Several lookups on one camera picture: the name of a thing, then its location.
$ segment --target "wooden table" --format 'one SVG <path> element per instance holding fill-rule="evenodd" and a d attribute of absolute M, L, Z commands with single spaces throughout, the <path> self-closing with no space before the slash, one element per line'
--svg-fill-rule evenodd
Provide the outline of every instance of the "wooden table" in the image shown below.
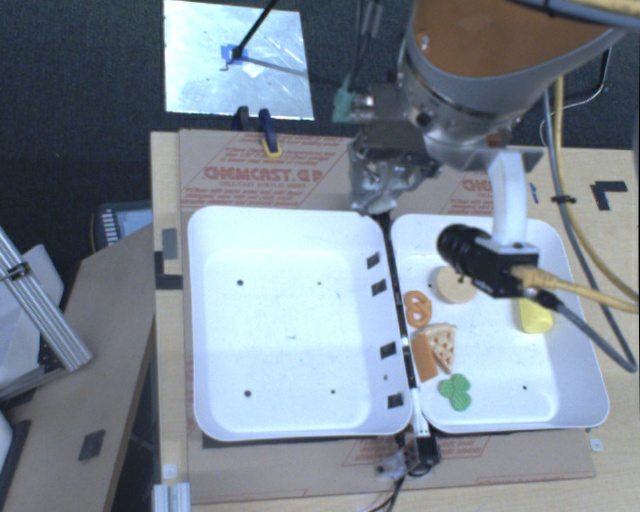
<path fill-rule="evenodd" d="M 162 250 L 163 229 L 180 230 L 179 139 L 175 133 L 152 136 L 153 207 L 155 250 Z M 632 287 L 638 288 L 638 182 L 629 151 L 565 150 L 570 193 L 578 199 L 575 211 L 592 243 L 605 260 Z M 536 189 L 538 202 L 529 197 L 529 215 L 552 224 L 564 237 L 557 207 L 551 203 L 549 166 L 543 160 L 528 181 Z M 600 210 L 590 185 L 596 181 L 624 182 L 625 193 L 608 193 L 610 210 Z M 564 238 L 565 247 L 569 244 Z M 586 282 L 573 253 L 568 258 L 577 282 Z M 165 274 L 182 272 L 181 254 L 165 261 Z M 600 279 L 604 291 L 616 294 Z M 583 301 L 590 324 L 608 340 L 613 338 L 595 304 Z M 163 482 L 174 484 L 187 479 L 188 460 L 185 426 L 184 346 L 181 326 L 182 297 L 177 290 L 157 293 L 157 327 L 161 462 Z M 638 317 L 618 314 L 621 328 L 638 353 Z M 589 436 L 599 439 L 603 451 L 593 453 L 595 479 L 553 481 L 516 485 L 493 485 L 428 491 L 402 492 L 397 511 L 618 511 L 634 510 L 640 503 L 640 417 L 637 375 L 621 370 L 600 351 L 598 359 L 611 401 L 608 420 Z M 194 506 L 197 512 L 232 511 L 336 511 L 367 510 L 382 498 L 372 494 L 304 499 L 254 501 Z"/>

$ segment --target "white tray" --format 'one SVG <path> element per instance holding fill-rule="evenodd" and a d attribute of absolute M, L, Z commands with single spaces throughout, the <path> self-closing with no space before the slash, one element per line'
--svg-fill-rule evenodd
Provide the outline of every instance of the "white tray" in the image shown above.
<path fill-rule="evenodd" d="M 450 305 L 429 288 L 444 264 L 437 236 L 453 223 L 491 230 L 488 218 L 431 215 L 403 216 L 392 230 L 402 291 L 422 291 L 432 321 L 457 326 L 454 372 L 472 384 L 464 412 L 438 393 L 443 374 L 422 384 L 427 420 L 451 433 L 604 421 L 609 402 L 591 342 L 571 324 L 555 317 L 548 333 L 525 334 L 512 300 L 478 292 Z M 542 268 L 570 278 L 553 228 L 530 221 L 528 240 Z M 398 319 L 382 232 L 371 219 L 212 206 L 191 218 L 188 245 L 194 409 L 207 435 L 371 436 L 407 425 Z M 374 294 L 380 283 L 386 289 Z M 574 296 L 559 295 L 581 313 Z"/>
<path fill-rule="evenodd" d="M 482 292 L 464 305 L 438 298 L 434 273 L 445 264 L 435 249 L 440 232 L 451 224 L 466 224 L 490 233 L 491 222 L 486 217 L 405 215 L 393 224 L 400 288 L 427 295 L 433 306 L 432 322 L 457 326 L 453 371 L 465 375 L 472 386 L 471 406 L 457 412 L 438 392 L 438 383 L 448 378 L 440 372 L 420 386 L 423 413 L 432 425 L 450 433 L 602 423 L 609 400 L 593 346 L 569 321 L 554 314 L 550 331 L 526 334 L 520 328 L 515 300 L 496 300 Z M 540 249 L 541 268 L 571 280 L 562 241 L 551 226 L 529 220 L 527 240 Z M 557 295 L 582 316 L 575 295 Z"/>
<path fill-rule="evenodd" d="M 406 426 L 393 292 L 371 219 L 213 206 L 193 215 L 188 240 L 194 408 L 207 435 L 384 435 Z M 379 263 L 368 268 L 373 255 Z M 386 290 L 373 295 L 381 282 Z M 395 354 L 382 358 L 390 343 Z"/>

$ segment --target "beige round toy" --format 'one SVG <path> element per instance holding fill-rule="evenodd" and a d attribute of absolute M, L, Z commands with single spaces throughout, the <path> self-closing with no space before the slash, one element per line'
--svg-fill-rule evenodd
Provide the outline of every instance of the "beige round toy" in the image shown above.
<path fill-rule="evenodd" d="M 444 300 L 453 304 L 469 302 L 477 292 L 476 287 L 471 284 L 471 278 L 460 276 L 450 266 L 438 270 L 436 289 Z"/>

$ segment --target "green clover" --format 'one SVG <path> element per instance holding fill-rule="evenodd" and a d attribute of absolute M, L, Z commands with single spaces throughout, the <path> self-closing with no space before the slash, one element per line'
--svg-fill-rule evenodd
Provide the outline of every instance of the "green clover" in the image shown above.
<path fill-rule="evenodd" d="M 471 405 L 471 397 L 467 391 L 471 383 L 461 373 L 455 373 L 449 380 L 440 381 L 438 391 L 442 396 L 451 401 L 451 406 L 456 411 L 464 411 Z"/>

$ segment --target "yellow cable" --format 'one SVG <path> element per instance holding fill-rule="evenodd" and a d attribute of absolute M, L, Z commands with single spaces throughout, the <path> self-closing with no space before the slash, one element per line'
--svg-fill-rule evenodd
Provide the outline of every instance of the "yellow cable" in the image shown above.
<path fill-rule="evenodd" d="M 574 4 L 595 7 L 603 11 L 615 12 L 628 16 L 640 16 L 638 0 L 572 0 Z"/>
<path fill-rule="evenodd" d="M 562 148 L 562 119 L 563 119 L 563 97 L 564 97 L 564 79 L 563 77 L 558 78 L 556 80 L 555 86 L 555 104 L 554 104 L 554 119 L 553 119 L 553 145 L 556 151 L 556 160 L 558 167 L 558 179 L 560 181 L 560 195 L 566 195 L 566 187 L 565 187 L 565 174 L 564 174 L 564 166 L 561 158 L 561 148 Z M 635 292 L 631 287 L 629 287 L 626 283 L 622 281 L 617 275 L 613 273 L 613 271 L 605 264 L 605 262 L 598 256 L 596 250 L 593 248 L 591 243 L 584 234 L 584 231 L 578 224 L 578 220 L 573 213 L 571 205 L 569 203 L 566 204 L 567 217 L 569 218 L 569 223 L 573 228 L 576 237 L 580 241 L 580 244 L 587 252 L 589 257 L 593 260 L 596 267 L 604 274 L 604 276 L 622 293 L 624 293 L 627 297 L 629 297 L 634 302 L 638 302 L 638 293 Z"/>
<path fill-rule="evenodd" d="M 638 314 L 638 304 L 631 304 L 615 297 L 610 297 L 587 286 L 571 283 L 560 279 L 558 276 L 545 272 L 533 265 L 516 265 L 511 268 L 511 275 L 520 279 L 522 288 L 544 288 L 548 290 L 566 290 L 586 299 L 590 299 L 605 306 Z"/>

